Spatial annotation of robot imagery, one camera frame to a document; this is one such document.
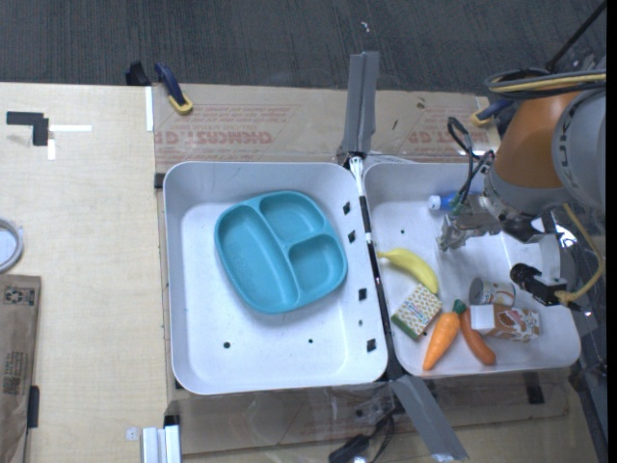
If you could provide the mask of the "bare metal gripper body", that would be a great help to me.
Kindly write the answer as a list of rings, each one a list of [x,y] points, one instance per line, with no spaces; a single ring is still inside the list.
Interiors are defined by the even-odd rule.
[[[495,235],[501,232],[499,221],[485,206],[481,194],[468,195],[455,217],[454,226],[466,237]]]

